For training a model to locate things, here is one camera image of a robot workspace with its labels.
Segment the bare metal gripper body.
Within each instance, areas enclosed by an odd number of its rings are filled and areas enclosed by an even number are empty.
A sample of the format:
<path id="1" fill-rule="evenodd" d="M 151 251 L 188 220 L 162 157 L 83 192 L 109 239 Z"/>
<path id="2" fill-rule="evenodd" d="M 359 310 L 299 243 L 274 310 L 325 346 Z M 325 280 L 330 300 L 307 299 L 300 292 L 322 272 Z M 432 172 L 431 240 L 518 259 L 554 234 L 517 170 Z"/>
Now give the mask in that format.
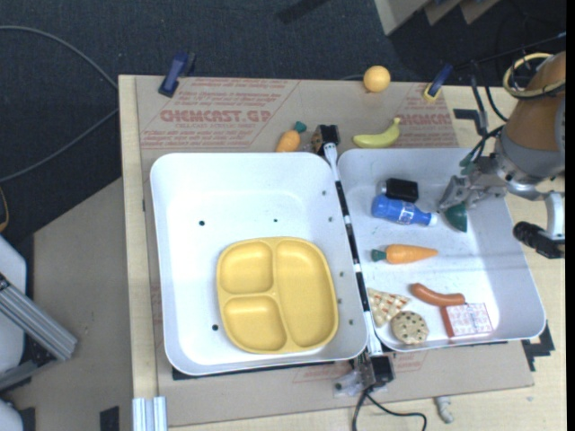
<path id="1" fill-rule="evenodd" d="M 543 179 L 522 171 L 507 157 L 480 157 L 465 177 L 468 190 L 484 188 L 489 196 L 504 197 L 510 193 L 529 201 L 546 198 L 546 193 L 537 189 Z"/>

